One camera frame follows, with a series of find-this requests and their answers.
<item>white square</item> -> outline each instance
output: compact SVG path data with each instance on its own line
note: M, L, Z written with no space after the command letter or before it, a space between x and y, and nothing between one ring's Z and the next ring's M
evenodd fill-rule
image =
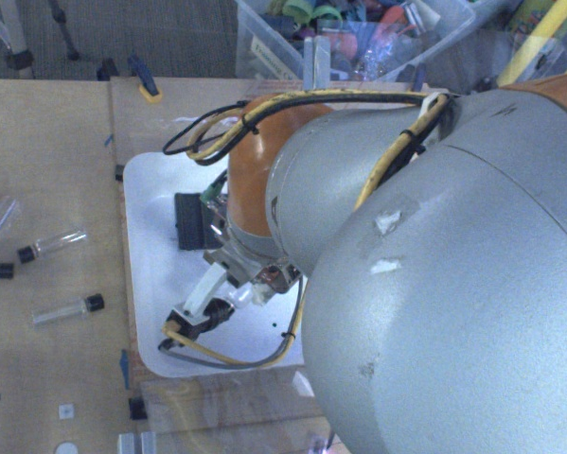
M75 406L73 404L62 404L58 406L58 415L61 420L75 418Z

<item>tripod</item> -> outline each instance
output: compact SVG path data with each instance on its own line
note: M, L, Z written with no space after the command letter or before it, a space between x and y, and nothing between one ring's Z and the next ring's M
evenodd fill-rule
M80 54L73 45L73 40L66 27L65 13L58 4L58 0L47 0L47 3L66 44L66 56L70 61L76 61ZM33 79L33 56L27 47L16 1L0 0L0 9L3 16L3 21L0 19L0 38L8 48L8 55L6 56L8 67L18 71L22 79Z

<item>metal leg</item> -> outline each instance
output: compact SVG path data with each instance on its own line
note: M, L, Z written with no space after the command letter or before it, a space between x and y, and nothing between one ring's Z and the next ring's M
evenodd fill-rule
M64 38L64 42L66 43L66 55L71 61L76 61L80 57L80 54L73 45L73 39L66 27L66 15L64 14L64 10L60 8L58 0L47 0L47 2L52 9L52 17L54 17L54 20L58 23L60 32Z
M25 33L20 24L16 0L0 0L1 15L9 31L9 66L16 69L22 79L33 79L32 54L28 50Z

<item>storage box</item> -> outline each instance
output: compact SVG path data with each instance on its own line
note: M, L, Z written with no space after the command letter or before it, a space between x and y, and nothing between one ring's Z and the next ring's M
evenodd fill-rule
M236 76L254 79L302 79L303 56L260 16L272 0L235 0L238 4ZM426 6L439 19L430 28L439 35L436 44L393 68L376 80L396 80L407 64L432 60L500 13L511 13L522 0L408 0Z

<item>blue clamp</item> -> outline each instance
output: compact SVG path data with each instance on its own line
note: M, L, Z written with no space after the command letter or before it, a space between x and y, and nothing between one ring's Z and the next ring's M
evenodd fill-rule
M159 88L152 78L152 73L149 67L135 54L131 54L128 58L128 65L130 70L135 73L142 84L139 86L139 91L142 96L151 104L157 103L163 97Z

